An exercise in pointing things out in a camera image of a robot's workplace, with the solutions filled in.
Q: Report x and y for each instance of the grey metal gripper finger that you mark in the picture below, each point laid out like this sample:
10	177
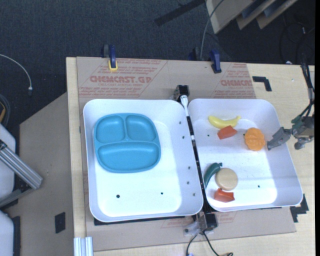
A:
301	143
278	138

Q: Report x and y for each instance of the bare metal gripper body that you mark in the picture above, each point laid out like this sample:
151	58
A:
307	126

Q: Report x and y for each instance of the thin black and white rod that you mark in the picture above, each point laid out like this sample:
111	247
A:
184	103

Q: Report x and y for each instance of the blue divided plate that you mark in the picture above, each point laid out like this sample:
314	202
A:
127	152

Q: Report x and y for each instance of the brown cardboard board red print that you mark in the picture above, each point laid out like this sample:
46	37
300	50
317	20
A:
140	75

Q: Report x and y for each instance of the beige round biscuit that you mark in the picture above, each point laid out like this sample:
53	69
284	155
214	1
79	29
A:
227	178

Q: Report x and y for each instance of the white plastic tray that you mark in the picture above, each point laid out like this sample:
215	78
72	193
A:
140	195
250	175

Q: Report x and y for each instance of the yellow banana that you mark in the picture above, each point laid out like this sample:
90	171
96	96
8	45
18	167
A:
222	122

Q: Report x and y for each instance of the green pepper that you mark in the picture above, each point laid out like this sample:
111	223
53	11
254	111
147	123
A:
209	173

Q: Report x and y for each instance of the orange-red wedge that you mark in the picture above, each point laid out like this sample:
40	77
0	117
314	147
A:
223	196
226	133

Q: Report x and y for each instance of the orange tangerine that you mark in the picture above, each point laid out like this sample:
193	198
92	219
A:
255	140

